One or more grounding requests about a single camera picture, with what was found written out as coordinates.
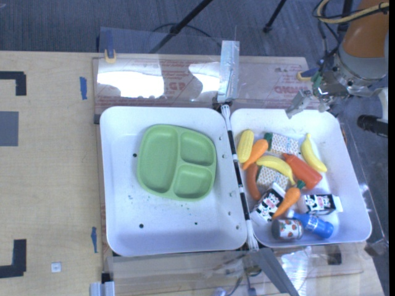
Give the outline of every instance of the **black pole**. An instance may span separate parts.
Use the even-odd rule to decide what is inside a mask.
[[[277,18],[277,15],[280,13],[281,9],[283,8],[285,2],[287,0],[281,0],[280,3],[277,5],[277,8],[275,9],[272,17],[270,18],[269,22],[266,23],[266,26],[264,27],[264,32],[267,33],[272,30],[272,24],[274,20]]]
[[[159,49],[161,49],[168,41],[171,40],[172,37],[179,34],[179,32],[190,22],[192,19],[197,16],[200,11],[202,11],[205,7],[207,7],[210,2],[213,0],[203,0],[197,7],[195,7],[181,22],[172,26],[170,32],[164,37],[160,43],[151,49],[150,54],[155,54]]]
[[[343,14],[349,14],[351,12],[353,2],[354,2],[354,0],[344,0]],[[346,34],[349,26],[350,26],[349,22],[339,24],[338,34],[339,34],[340,40],[343,39],[343,36]]]

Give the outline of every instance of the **red bottle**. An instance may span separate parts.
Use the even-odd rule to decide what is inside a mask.
[[[305,182],[306,188],[313,189],[322,180],[322,175],[295,155],[283,154],[285,162],[291,167],[294,176]]]

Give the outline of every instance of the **yellow cable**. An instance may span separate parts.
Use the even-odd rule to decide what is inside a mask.
[[[329,1],[330,1],[330,0],[323,0],[323,1],[318,5],[318,7],[317,7],[317,15],[318,15],[319,17],[322,16],[321,11],[322,11],[323,7],[324,7]],[[358,18],[358,17],[361,17],[361,16],[363,16],[363,15],[365,15],[365,14],[368,14],[368,13],[373,12],[373,11],[377,11],[377,10],[379,10],[379,9],[383,9],[383,8],[385,8],[385,7],[389,7],[389,2],[381,3],[381,4],[377,5],[377,6],[373,6],[373,7],[366,8],[366,9],[361,10],[361,11],[358,11],[358,12],[352,14],[352,15],[348,15],[347,17],[342,17],[342,18],[338,18],[338,19],[333,19],[333,18],[319,18],[319,20],[320,20],[321,22],[325,22],[325,23],[329,23],[329,24],[339,24],[339,23],[349,22],[349,21],[354,20],[354,19],[356,19],[356,18]]]

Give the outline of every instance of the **carrot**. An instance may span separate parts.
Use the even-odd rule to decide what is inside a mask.
[[[301,189],[305,186],[302,180],[297,182],[297,185],[294,187],[290,187],[284,196],[283,201],[278,206],[276,212],[273,214],[272,219],[279,217],[284,214],[287,209],[291,208],[292,205],[296,204],[296,202],[301,197]]]
[[[260,200],[260,198],[262,197],[258,187],[257,187],[257,174],[258,174],[258,169],[259,166],[256,163],[252,163],[248,169],[247,169],[247,173],[246,173],[246,179],[247,179],[247,190],[249,195],[251,195],[251,197],[254,200]]]
[[[243,170],[247,170],[248,167],[257,161],[266,150],[269,148],[269,144],[266,139],[258,139],[254,145],[252,145],[251,154],[246,162],[243,163]]]

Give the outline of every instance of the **banana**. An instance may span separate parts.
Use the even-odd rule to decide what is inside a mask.
[[[313,169],[316,169],[319,172],[326,172],[328,171],[328,168],[326,165],[317,158],[317,156],[314,154],[311,141],[310,141],[311,134],[306,134],[306,138],[302,142],[301,145],[301,153],[306,160],[306,162],[312,167]]]
[[[283,159],[280,159],[274,155],[263,155],[256,161],[256,163],[258,165],[264,165],[265,167],[280,172],[282,175],[285,175],[289,179],[291,185],[295,184],[292,169],[290,165],[288,165]]]

